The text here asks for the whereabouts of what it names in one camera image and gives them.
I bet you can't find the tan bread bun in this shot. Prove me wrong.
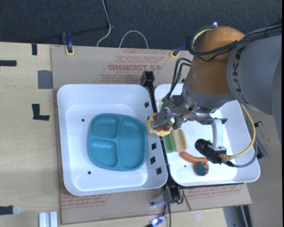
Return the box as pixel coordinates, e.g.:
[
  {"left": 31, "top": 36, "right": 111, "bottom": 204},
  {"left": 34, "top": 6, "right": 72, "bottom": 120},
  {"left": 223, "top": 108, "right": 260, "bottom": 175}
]
[{"left": 170, "top": 129, "right": 188, "bottom": 152}]

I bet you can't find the blue divided plate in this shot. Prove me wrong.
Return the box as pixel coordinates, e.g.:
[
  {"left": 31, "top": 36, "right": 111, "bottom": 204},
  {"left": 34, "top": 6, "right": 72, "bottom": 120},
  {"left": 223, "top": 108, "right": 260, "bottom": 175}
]
[{"left": 87, "top": 113, "right": 148, "bottom": 172}]

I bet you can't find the yellow pizza slice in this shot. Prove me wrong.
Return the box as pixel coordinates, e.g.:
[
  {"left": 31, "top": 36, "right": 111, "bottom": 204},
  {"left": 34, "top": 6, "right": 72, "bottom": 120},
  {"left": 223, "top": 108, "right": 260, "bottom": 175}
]
[{"left": 147, "top": 112, "right": 174, "bottom": 138}]

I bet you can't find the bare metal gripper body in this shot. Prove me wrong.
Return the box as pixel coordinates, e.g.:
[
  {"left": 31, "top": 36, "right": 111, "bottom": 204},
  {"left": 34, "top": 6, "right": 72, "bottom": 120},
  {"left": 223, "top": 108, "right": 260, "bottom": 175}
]
[{"left": 167, "top": 94, "right": 219, "bottom": 125}]

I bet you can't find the brown cardboard board, red print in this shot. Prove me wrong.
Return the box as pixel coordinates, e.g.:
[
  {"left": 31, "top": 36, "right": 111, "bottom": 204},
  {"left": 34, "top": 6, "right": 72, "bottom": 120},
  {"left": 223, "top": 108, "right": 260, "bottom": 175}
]
[{"left": 50, "top": 45, "right": 253, "bottom": 225}]

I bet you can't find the black cylinder on white bracket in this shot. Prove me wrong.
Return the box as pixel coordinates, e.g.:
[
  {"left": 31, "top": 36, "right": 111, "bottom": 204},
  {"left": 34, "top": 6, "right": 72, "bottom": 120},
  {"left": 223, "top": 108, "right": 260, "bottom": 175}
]
[{"left": 194, "top": 117, "right": 228, "bottom": 165}]

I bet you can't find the green toy vegetable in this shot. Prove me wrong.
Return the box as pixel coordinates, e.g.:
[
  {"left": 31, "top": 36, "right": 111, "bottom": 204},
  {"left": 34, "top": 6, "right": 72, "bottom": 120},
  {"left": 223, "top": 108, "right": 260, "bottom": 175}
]
[{"left": 162, "top": 133, "right": 176, "bottom": 154}]

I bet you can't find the green and orange toy fruit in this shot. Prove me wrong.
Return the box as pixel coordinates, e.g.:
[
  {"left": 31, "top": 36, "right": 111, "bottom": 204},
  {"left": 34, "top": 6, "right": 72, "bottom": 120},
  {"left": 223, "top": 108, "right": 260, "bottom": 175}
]
[{"left": 194, "top": 161, "right": 210, "bottom": 177}]

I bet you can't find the orange sausage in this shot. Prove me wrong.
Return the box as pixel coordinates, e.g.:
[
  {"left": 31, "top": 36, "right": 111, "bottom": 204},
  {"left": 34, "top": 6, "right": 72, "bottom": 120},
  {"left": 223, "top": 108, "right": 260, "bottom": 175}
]
[{"left": 179, "top": 150, "right": 209, "bottom": 165}]

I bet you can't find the white plastic tray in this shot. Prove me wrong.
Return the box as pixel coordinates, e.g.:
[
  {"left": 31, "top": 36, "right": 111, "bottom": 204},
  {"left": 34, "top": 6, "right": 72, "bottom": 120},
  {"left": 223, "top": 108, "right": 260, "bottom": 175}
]
[
  {"left": 153, "top": 83, "right": 261, "bottom": 187},
  {"left": 56, "top": 83, "right": 169, "bottom": 197}
]

